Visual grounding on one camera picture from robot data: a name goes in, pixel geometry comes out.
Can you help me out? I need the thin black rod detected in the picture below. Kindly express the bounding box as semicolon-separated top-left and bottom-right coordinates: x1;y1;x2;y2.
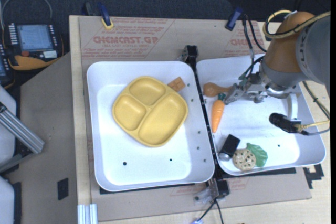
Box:
191;59;223;183

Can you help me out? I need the orange toy carrot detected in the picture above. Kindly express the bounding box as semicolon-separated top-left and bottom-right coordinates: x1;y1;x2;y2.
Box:
211;93;227;134

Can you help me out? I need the black block with thin wires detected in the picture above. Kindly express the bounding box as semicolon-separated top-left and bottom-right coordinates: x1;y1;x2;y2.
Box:
181;45;199;62
208;179;231;199

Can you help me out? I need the black cylinder on white bracket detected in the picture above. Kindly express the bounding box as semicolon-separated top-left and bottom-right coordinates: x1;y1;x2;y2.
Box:
268;93;302;133

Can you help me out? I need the green toy lettuce leaf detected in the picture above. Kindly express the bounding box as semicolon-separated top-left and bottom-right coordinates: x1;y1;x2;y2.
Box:
246;142;269;168

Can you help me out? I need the brown cardboard board red print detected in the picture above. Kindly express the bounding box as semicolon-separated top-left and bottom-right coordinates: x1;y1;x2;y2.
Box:
78;16;313;222

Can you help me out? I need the black can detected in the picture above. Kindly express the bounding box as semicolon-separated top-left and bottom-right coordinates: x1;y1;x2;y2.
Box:
218;134;241;162

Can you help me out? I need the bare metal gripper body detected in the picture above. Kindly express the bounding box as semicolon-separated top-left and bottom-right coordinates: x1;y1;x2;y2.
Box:
237;73;297;99

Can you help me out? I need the beige chocolate chip biscuit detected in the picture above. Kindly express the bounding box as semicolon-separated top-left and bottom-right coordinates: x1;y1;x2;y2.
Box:
232;148;257;172

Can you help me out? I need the brown toy drumstick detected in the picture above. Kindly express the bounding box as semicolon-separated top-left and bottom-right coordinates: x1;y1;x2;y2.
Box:
203;82;234;98

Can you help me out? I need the white plastic tray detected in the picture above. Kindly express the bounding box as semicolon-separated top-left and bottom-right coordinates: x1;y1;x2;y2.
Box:
195;54;327;176
86;61;215;192

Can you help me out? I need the brown toy waffle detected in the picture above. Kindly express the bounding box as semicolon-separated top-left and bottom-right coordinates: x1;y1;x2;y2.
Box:
167;76;185;92

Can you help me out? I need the yellow divided plate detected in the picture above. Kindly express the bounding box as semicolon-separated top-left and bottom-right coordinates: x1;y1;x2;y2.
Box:
112;76;189;147

